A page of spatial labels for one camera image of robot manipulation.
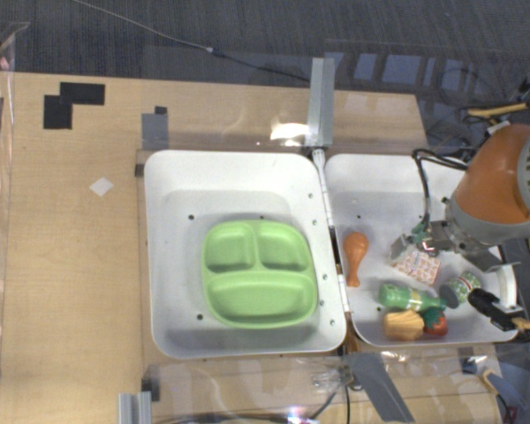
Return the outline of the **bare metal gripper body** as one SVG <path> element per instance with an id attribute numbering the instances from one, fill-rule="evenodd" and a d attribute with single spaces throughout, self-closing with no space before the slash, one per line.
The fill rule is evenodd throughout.
<path id="1" fill-rule="evenodd" d="M 436 240 L 436 247 L 439 252 L 450 251 L 466 255 L 475 250 L 473 239 L 463 232 L 456 223 L 447 220 L 431 221 L 428 235 Z"/>

